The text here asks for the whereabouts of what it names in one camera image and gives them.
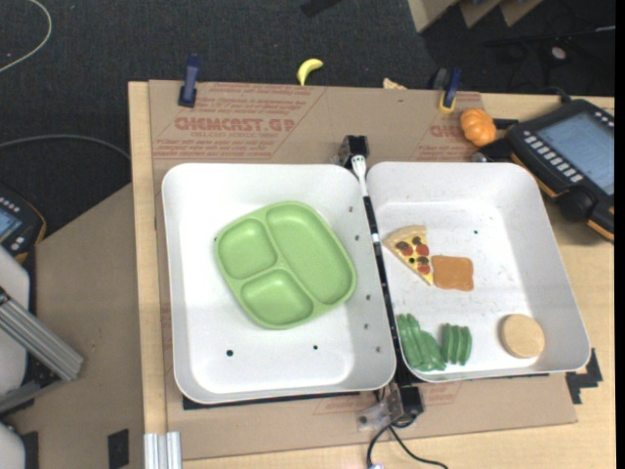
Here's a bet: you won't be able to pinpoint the orange pumpkin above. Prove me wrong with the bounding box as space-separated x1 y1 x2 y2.
459 107 498 148

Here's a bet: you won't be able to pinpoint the green divided plate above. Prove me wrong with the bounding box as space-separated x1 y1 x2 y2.
213 199 358 331

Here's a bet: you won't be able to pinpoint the short green pea pods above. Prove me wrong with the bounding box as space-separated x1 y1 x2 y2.
439 322 473 365

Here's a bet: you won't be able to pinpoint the yellow banana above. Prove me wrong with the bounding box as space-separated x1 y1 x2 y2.
297 58 325 87

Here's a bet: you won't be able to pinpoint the round tan biscuit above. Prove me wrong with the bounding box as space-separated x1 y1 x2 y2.
498 313 546 360

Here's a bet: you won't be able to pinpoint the brown cardboard board red print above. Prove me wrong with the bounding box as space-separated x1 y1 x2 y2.
147 78 579 461

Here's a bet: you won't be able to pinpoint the white plastic tray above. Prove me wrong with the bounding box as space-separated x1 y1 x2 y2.
160 162 397 405
364 160 592 384

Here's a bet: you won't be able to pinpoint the pizza slice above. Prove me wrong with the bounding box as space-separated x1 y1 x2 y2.
381 224 436 287

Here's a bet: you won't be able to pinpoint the long green pea pods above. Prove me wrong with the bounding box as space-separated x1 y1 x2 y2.
395 313 447 373

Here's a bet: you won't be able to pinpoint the brown toast slice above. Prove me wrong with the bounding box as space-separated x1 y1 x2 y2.
431 254 476 293

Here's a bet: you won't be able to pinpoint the thin black and white rod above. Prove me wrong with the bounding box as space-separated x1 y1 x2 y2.
351 155 403 385

